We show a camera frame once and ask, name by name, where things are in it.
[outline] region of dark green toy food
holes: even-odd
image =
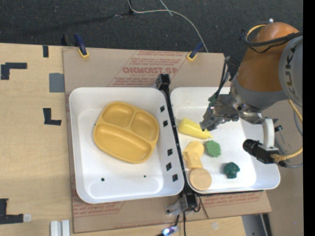
[[[236,178],[236,174],[240,171],[240,168],[233,162],[227,163],[223,169],[227,178]]]
[[[220,144],[215,141],[207,141],[206,142],[206,150],[209,156],[218,157],[221,155],[221,147]]]

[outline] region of cardboard board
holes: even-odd
[[[159,73],[170,75],[170,90],[177,87],[215,87],[221,78],[224,56],[198,53],[194,61],[189,61],[185,52],[89,48],[89,53],[90,56],[83,59],[77,48],[63,49],[74,231],[79,233],[173,223],[175,218],[166,216],[165,207],[174,204],[177,196],[98,205],[87,204],[77,196],[71,160],[73,150],[68,98],[74,89],[80,87],[154,87]],[[200,212],[188,214],[187,220],[271,211],[265,192],[245,195],[240,202],[239,194],[228,194],[229,200],[233,201],[220,208],[213,205],[216,195],[202,197],[203,208]]]

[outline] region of yellow divided plate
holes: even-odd
[[[93,131],[94,142],[101,151],[128,163],[149,159],[158,136],[159,125],[153,115],[121,101],[103,109]]]

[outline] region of white plastic bin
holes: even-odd
[[[94,125],[103,108],[123,101],[141,108],[159,122],[152,156],[140,164],[118,160],[99,150]],[[69,97],[76,189],[87,203],[173,196],[184,187],[165,97],[154,88],[78,88]]]
[[[197,123],[203,120],[203,115],[208,107],[208,98],[218,88],[176,88],[171,92],[171,102],[176,126],[182,118],[191,119]],[[222,88],[221,93],[228,93],[229,88]],[[211,186],[204,191],[196,190],[201,194],[242,192],[273,189],[280,183],[280,173],[276,164],[264,164],[243,150],[246,139],[263,141],[263,130],[260,124],[250,124],[242,119],[220,124],[217,129],[210,132],[213,138],[206,140],[178,132],[179,143],[183,150],[190,142],[200,141],[206,143],[214,140],[220,144],[221,155],[217,158],[210,157],[205,151],[200,158],[203,168],[211,177]],[[236,163],[240,171],[234,179],[228,179],[223,173],[223,167],[228,162]],[[185,169],[189,175],[190,169],[184,160]]]

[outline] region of dark carpet floor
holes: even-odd
[[[256,21],[281,21],[303,30],[303,0],[131,0],[137,11],[181,13],[199,30],[209,52],[241,60],[239,32]],[[0,0],[0,42],[61,45],[79,33],[88,47],[191,51],[192,25],[168,12],[129,14],[127,0]]]

